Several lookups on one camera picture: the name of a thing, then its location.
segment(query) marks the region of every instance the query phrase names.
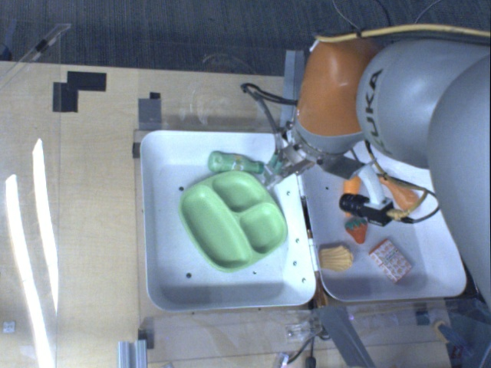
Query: green plate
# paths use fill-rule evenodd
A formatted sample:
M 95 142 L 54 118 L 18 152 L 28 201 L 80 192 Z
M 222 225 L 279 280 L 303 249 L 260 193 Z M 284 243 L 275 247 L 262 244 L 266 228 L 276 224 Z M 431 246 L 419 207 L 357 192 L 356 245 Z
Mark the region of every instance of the green plate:
M 286 239 L 282 211 L 246 172 L 224 172 L 187 189 L 179 214 L 191 240 L 215 268 L 237 271 L 269 255 Z

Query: small box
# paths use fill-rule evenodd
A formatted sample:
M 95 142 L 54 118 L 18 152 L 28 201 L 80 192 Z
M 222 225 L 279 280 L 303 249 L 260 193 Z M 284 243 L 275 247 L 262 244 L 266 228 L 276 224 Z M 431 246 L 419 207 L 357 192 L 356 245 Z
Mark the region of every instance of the small box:
M 370 251 L 370 257 L 394 283 L 411 270 L 411 264 L 389 239 L 383 240 Z

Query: transparent plastic sheet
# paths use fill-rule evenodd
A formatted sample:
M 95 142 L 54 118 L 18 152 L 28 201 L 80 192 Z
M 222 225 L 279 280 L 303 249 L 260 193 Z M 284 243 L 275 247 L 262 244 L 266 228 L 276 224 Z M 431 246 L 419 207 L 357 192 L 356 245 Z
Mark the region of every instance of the transparent plastic sheet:
M 172 48 L 171 43 L 159 45 L 160 50 Z M 205 53 L 195 58 L 194 65 L 196 71 L 140 72 L 139 99 L 150 98 L 150 93 L 160 94 L 162 129 L 271 132 L 264 113 L 240 85 L 251 81 L 282 94 L 283 77 L 257 75 L 254 67 L 228 51 Z M 270 107 L 278 121 L 281 107 Z
M 312 336 L 307 324 L 317 322 L 320 310 L 338 309 L 338 305 L 333 305 L 317 310 L 171 314 L 148 318 L 142 328 L 153 342 L 148 350 L 151 363 L 193 360 L 199 366 L 200 361 L 209 359 L 226 362 L 240 356 L 270 355 L 270 364 L 277 367 L 285 359 L 291 360 L 305 345 L 305 337 Z M 489 311 L 478 300 L 351 304 L 345 308 L 345 314 L 377 368 L 458 364 L 478 367 L 477 362 L 483 359 L 491 344 Z M 449 328 L 445 333 L 449 343 L 435 329 L 435 324 L 441 321 Z M 314 334 L 316 329 L 310 327 Z M 344 335 L 354 341 L 350 331 L 346 328 Z M 318 366 L 346 366 L 345 353 L 352 345 L 339 343 L 339 337 L 332 335 L 325 340 L 315 338 L 314 357 Z M 462 354 L 463 348 L 469 353 Z M 309 346 L 295 360 L 295 365 L 291 361 L 289 366 L 303 366 L 308 356 Z
M 10 34 L 0 38 L 18 61 L 0 61 L 0 360 L 51 368 L 58 348 L 61 145 L 53 83 L 61 81 L 60 37 L 69 26 L 2 24 Z

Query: metal bracket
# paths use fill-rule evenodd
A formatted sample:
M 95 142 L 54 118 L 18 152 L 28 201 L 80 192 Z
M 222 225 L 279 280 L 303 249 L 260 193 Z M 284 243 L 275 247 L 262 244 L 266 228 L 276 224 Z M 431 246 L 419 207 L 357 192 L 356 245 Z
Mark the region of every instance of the metal bracket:
M 159 93 L 138 100 L 138 128 L 153 131 L 162 129 L 162 100 Z
M 364 163 L 346 156 L 326 156 L 319 165 L 325 172 L 345 180 L 352 179 L 365 166 Z
M 312 260 L 312 267 L 314 268 L 314 271 L 319 271 L 319 263 L 317 260 L 317 248 L 315 247 L 314 239 L 310 238 L 308 240 L 308 247 L 310 248 L 310 257 Z
M 285 84 L 283 98 L 297 100 L 305 71 L 305 55 L 303 51 L 286 51 L 285 57 Z M 291 121 L 295 106 L 282 105 L 282 114 L 279 117 L 279 126 L 285 127 Z
M 147 342 L 119 342 L 117 345 L 118 368 L 147 368 Z
M 323 307 L 318 310 L 318 316 L 348 366 L 375 368 L 345 307 Z

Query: floor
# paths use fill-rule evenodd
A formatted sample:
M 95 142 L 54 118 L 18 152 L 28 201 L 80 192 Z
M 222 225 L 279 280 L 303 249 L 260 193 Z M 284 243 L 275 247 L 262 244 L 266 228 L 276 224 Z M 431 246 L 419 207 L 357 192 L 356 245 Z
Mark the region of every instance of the floor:
M 379 0 L 413 22 L 436 0 Z M 359 28 L 387 24 L 375 0 L 335 0 Z M 444 0 L 422 22 L 489 30 L 491 0 Z M 14 59 L 53 23 L 71 23 L 66 64 L 281 75 L 286 49 L 352 27 L 331 0 L 0 0 L 0 42 Z

